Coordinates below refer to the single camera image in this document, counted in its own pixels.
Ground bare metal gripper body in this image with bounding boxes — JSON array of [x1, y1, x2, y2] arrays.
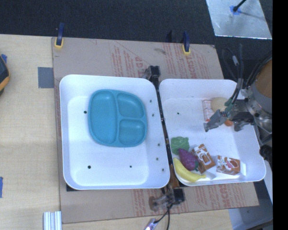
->
[[227, 99, 273, 134]]

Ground red and white packet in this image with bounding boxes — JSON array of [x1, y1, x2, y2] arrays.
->
[[202, 99, 214, 122]]

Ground beige bread roll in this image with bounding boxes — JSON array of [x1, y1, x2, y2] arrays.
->
[[210, 97, 229, 112]]

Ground white plastic tray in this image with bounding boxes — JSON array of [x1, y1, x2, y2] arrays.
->
[[59, 74, 171, 191], [158, 78, 267, 187]]

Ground green lettuce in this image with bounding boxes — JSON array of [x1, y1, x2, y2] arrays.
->
[[170, 136, 190, 155]]

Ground purple grapes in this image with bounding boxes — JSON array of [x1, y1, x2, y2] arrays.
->
[[177, 148, 200, 172]]

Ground thin black rod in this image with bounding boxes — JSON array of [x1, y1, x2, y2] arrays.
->
[[153, 77, 176, 189]]

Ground yellow banana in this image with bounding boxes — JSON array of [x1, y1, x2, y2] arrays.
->
[[173, 157, 207, 183]]

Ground blue divided plate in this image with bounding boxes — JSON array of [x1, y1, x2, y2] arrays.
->
[[87, 89, 148, 149]]

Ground brown cardboard board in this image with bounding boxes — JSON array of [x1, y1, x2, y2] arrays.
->
[[51, 37, 260, 224]]

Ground black cylinder on white bracket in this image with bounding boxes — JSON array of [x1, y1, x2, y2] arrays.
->
[[258, 134, 273, 164]]

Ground black block with wires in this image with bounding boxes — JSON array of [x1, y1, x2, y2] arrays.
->
[[143, 65, 162, 81], [148, 187, 186, 211]]

